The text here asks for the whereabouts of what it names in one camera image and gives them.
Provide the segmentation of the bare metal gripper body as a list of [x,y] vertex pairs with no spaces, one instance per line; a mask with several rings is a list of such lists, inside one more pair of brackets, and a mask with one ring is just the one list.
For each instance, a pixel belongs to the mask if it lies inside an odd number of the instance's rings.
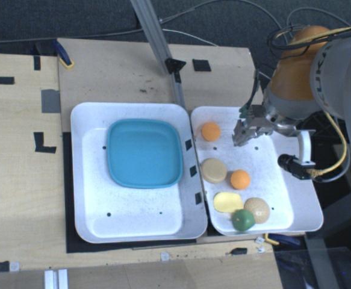
[[257,128],[258,137],[277,132],[286,137],[296,137],[297,120],[281,114],[272,105],[246,105],[240,108],[240,120],[246,128]]

